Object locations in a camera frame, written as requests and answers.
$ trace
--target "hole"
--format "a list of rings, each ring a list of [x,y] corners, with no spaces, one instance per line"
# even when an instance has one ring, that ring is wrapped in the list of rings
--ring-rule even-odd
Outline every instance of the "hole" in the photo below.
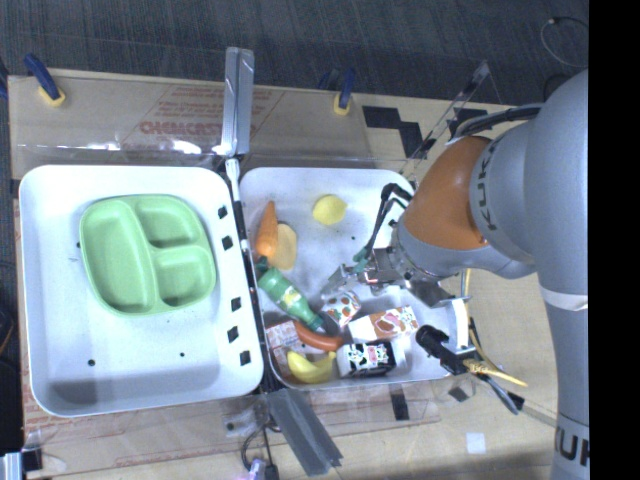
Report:
[[[249,364],[251,362],[251,353],[248,350],[240,353],[240,366]]]
[[[229,343],[233,343],[238,336],[239,333],[237,325],[227,331],[227,339],[229,340]]]

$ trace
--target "toy banana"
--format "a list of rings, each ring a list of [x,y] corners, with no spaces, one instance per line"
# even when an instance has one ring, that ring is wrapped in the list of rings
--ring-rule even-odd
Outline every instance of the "toy banana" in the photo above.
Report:
[[[333,360],[335,352],[329,352],[327,357],[320,361],[311,362],[302,354],[293,350],[287,352],[287,363],[293,376],[305,384],[319,384],[327,382],[333,373]]]

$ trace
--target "yellow clamp tip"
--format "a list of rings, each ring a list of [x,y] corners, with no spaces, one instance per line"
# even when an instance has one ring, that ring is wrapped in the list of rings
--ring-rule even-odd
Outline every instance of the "yellow clamp tip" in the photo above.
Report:
[[[347,108],[342,108],[340,106],[340,93],[336,94],[335,98],[333,98],[333,111],[339,116],[346,116],[349,110],[351,110],[351,98],[349,98]]]
[[[49,104],[52,107],[59,107],[67,98],[66,95],[62,92],[62,90],[59,87],[58,87],[58,92],[60,93],[60,96],[55,100],[52,99],[51,96],[49,96],[49,93],[47,93],[47,91],[45,91],[44,87],[42,86],[38,87],[38,92],[40,93],[40,96],[44,98],[47,104]]]

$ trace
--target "green plate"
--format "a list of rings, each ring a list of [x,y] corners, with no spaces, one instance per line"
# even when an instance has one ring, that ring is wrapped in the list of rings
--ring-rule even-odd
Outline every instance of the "green plate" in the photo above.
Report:
[[[80,219],[80,247],[93,291],[118,315],[181,309],[209,296],[216,284],[202,222],[174,196],[93,203]]]

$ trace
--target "table surface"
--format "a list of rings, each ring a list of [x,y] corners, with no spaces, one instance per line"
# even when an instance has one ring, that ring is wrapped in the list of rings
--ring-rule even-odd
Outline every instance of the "table surface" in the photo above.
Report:
[[[61,80],[78,75],[61,70],[54,70],[53,73]],[[110,75],[83,73],[82,77],[109,79]],[[148,81],[145,77],[126,79]],[[200,84],[193,81],[181,83]],[[216,89],[221,87],[221,84],[215,82],[203,82],[202,85]],[[262,147],[260,144],[271,144],[276,140],[286,146],[287,141],[294,140],[296,136],[299,138],[324,134],[330,140],[331,130],[344,126],[362,143],[354,147],[364,148],[369,158],[379,161],[393,159],[392,162],[382,162],[385,167],[403,165],[403,162],[398,161],[405,158],[399,127],[368,127],[362,115],[363,107],[395,109],[401,123],[416,123],[424,137],[449,105],[449,102],[440,100],[353,94],[350,113],[341,122],[331,113],[333,94],[326,91],[275,87],[256,87],[255,90],[258,97],[254,99],[252,123],[255,126],[252,140],[255,140],[258,150]],[[15,98],[12,100],[12,105],[16,108],[20,102]],[[470,102],[467,108],[492,112],[504,107]],[[25,133],[28,135],[28,130],[18,128],[18,138],[14,131],[12,130],[12,168],[14,178],[19,179],[33,168],[34,163],[28,155],[24,156],[25,150],[21,147],[25,142],[22,138]],[[501,129],[495,129],[488,135],[497,136],[500,132]],[[418,180],[442,151],[445,140],[446,136],[436,143],[428,160],[420,163],[415,171]],[[16,213],[16,247],[20,272],[19,222],[19,214]],[[471,315],[475,319],[485,351],[494,362],[503,365],[509,373],[529,384],[529,387],[523,388],[503,383],[507,389],[525,398],[525,410],[514,416],[490,389],[482,384],[471,383],[468,379],[448,378],[435,381],[425,386],[425,392],[418,397],[424,402],[425,408],[425,414],[420,419],[395,422],[388,418],[376,422],[350,421],[329,425],[327,428],[344,458],[340,467],[319,478],[404,479],[433,476],[446,479],[499,480],[548,477],[552,460],[557,381],[553,346],[544,304],[538,292],[537,278],[532,275],[507,281],[487,272],[474,271],[470,294]],[[20,314],[22,350],[26,351],[23,299],[20,301]],[[144,417],[125,414],[110,421],[116,431],[110,434],[92,434],[90,428],[96,423],[95,420],[80,424],[51,419],[39,411],[37,404],[28,396],[26,363],[27,356],[24,352],[26,426],[31,432],[30,437],[36,437],[37,434],[40,442],[46,443],[43,447],[44,468],[30,473],[29,478],[233,479],[243,474],[239,447],[235,442],[231,447],[215,450],[207,447],[206,443],[197,446],[189,443],[187,446],[185,441],[189,440],[189,425],[182,433],[171,425],[165,425],[161,427],[163,430],[173,428],[170,433],[175,434],[154,435],[153,430],[149,432],[153,425],[145,425]],[[446,393],[455,386],[455,382],[466,382],[465,386],[475,389],[475,392],[461,402],[447,397]],[[167,414],[173,413],[160,411],[156,416],[164,418],[165,423],[171,423],[171,417]],[[167,440],[171,442],[171,446],[166,445]],[[148,453],[156,441],[158,449],[162,449],[163,453]],[[281,435],[270,434],[270,443],[273,459],[282,479],[306,478],[304,470]],[[249,455],[265,457],[264,448],[252,448]]]

